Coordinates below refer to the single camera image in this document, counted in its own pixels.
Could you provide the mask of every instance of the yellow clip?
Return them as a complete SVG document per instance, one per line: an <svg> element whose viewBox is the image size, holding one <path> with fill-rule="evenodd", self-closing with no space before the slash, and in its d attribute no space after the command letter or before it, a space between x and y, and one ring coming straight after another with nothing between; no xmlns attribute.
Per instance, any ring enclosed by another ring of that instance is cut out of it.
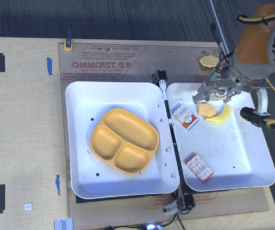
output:
<svg viewBox="0 0 275 230"><path fill-rule="evenodd" d="M70 43L70 47L66 47L66 40L64 41L64 50L65 51L71 51L72 50L72 40L71 40L71 43Z"/></svg>

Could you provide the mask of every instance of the dark background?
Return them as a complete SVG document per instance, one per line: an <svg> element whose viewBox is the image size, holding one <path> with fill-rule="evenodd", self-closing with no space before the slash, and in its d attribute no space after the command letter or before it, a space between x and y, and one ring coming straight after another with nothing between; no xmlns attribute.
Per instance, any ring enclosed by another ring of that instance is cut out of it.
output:
<svg viewBox="0 0 275 230"><path fill-rule="evenodd" d="M229 51L250 16L275 0L212 0ZM210 0L0 0L0 37L74 38L213 42ZM275 86L275 74L269 77ZM268 113L275 118L275 94L268 91ZM264 128L275 164L275 130ZM275 184L271 186L275 201Z"/></svg>

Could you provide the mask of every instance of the round yellow object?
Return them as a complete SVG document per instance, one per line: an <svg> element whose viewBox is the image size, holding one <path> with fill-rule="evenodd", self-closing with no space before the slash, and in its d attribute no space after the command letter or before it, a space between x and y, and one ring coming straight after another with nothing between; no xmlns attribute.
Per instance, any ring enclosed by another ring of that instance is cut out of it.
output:
<svg viewBox="0 0 275 230"><path fill-rule="evenodd" d="M208 67L208 68L212 68L212 67L216 67L216 65L218 64L219 58L209 55L209 56L204 56L201 57L199 62L203 67Z"/></svg>

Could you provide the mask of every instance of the white tray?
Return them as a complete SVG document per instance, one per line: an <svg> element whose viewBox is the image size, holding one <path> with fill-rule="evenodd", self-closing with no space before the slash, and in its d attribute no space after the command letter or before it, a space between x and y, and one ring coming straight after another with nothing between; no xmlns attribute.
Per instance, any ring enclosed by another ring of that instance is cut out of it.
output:
<svg viewBox="0 0 275 230"><path fill-rule="evenodd" d="M70 175L74 193L85 199L174 192L180 183L161 90L152 83L74 82L65 91ZM97 158L90 137L110 109L120 107L153 125L160 144L141 174L128 175Z"/></svg>
<svg viewBox="0 0 275 230"><path fill-rule="evenodd" d="M249 93L242 92L228 102L232 112L223 124L215 125L205 121L197 113L198 104L192 96L200 84L173 83L167 88L170 109L184 104L198 119L198 123L186 131L174 118L174 132L183 175L189 187L196 191L216 191L245 187L270 186L275 182L275 168L261 128L252 125L240 116L243 107L254 108ZM209 102L218 113L222 101ZM184 161L193 153L198 153L214 170L214 174L204 183L186 167Z"/></svg>

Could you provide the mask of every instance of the pink patterned box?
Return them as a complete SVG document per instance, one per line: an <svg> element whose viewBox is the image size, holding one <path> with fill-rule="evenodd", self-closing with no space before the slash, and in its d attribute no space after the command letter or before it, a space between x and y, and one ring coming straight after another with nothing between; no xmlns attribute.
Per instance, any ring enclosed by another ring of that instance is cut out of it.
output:
<svg viewBox="0 0 275 230"><path fill-rule="evenodd" d="M205 182L214 173L206 162L196 154L187 163L186 166L202 181Z"/></svg>

